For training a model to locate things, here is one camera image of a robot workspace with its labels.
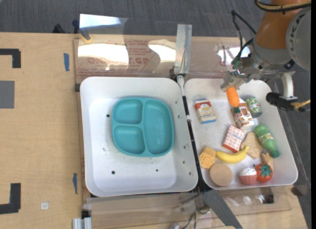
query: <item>green bottle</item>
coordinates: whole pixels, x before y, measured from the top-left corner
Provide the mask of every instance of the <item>green bottle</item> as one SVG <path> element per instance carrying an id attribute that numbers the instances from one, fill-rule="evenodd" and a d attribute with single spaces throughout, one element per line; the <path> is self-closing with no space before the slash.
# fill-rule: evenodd
<path id="1" fill-rule="evenodd" d="M 264 124 L 258 124 L 254 130 L 255 134 L 257 135 L 261 145 L 266 148 L 272 158 L 279 157 L 280 153 L 276 150 L 276 142 L 268 131 L 267 127 Z"/>

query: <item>toy tomato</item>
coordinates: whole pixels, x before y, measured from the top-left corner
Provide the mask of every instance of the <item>toy tomato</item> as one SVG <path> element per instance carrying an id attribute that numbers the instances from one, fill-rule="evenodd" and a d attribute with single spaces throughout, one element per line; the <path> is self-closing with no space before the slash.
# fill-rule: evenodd
<path id="1" fill-rule="evenodd" d="M 257 171 L 257 181 L 265 183 L 273 176 L 272 168 L 265 163 L 260 163 L 255 167 Z"/>

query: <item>black tape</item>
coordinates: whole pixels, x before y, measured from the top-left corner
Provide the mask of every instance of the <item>black tape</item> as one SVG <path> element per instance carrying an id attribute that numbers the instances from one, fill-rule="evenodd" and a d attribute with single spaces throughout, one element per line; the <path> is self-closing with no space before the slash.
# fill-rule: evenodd
<path id="1" fill-rule="evenodd" d="M 0 204 L 0 214 L 17 213 L 21 209 L 21 183 L 11 184 L 10 201 Z"/>
<path id="2" fill-rule="evenodd" d="M 81 83 L 76 83 L 75 84 L 75 91 L 80 92 L 80 84 Z"/>
<path id="3" fill-rule="evenodd" d="M 16 48 L 1 48 L 0 55 L 12 55 L 12 68 L 21 68 L 21 51 Z"/>

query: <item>teal divided plate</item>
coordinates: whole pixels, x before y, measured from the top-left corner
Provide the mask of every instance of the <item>teal divided plate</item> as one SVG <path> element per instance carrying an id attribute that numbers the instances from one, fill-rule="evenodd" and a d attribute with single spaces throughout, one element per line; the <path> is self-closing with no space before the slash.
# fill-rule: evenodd
<path id="1" fill-rule="evenodd" d="M 127 97 L 112 109 L 112 135 L 122 153 L 157 157 L 167 154 L 174 143 L 170 108 L 147 97 Z"/>

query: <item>toy cupcake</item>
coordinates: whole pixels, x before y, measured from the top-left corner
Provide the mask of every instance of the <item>toy cupcake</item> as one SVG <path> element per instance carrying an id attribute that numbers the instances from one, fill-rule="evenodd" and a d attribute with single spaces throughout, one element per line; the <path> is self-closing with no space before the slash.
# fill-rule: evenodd
<path id="1" fill-rule="evenodd" d="M 248 167 L 241 170 L 239 178 L 244 185 L 251 185 L 257 182 L 257 171 L 255 168 Z"/>

